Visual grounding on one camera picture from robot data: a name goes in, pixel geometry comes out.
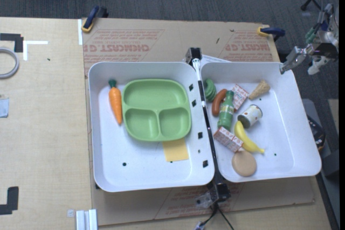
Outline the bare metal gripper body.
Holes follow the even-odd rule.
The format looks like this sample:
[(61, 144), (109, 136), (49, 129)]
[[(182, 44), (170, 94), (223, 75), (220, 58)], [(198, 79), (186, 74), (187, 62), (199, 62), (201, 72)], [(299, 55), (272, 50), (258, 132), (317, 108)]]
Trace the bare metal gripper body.
[(318, 31), (313, 42), (314, 55), (330, 59), (339, 57), (339, 41), (337, 34), (331, 31)]

